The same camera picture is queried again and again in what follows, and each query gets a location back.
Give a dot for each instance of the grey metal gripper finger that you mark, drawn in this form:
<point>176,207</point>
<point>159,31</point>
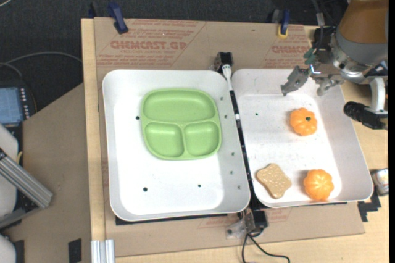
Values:
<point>326,85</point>
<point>295,79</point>

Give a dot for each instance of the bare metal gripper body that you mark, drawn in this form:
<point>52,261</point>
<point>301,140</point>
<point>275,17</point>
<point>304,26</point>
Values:
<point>327,65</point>

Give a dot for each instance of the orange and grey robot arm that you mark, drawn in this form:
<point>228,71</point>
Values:
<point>364,15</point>

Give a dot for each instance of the orange toy pumpkin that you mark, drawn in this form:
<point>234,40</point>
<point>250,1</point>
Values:
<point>303,122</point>
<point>318,184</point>

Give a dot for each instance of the white plastic tray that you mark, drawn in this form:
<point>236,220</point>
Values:
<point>274,138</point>
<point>172,184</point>

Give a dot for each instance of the thin black and white rod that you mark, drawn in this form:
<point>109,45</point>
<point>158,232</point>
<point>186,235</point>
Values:
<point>238,119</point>

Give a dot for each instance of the beige toy bread slice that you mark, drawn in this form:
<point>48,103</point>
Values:
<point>274,181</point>

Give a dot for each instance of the brown cardboard board red print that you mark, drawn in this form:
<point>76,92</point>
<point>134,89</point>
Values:
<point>185,45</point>

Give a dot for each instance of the green divided plate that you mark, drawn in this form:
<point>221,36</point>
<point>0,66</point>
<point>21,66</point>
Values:
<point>180,123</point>

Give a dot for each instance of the black cylinder on white bracket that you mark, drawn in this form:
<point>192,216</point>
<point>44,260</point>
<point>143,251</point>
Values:
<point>367,115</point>

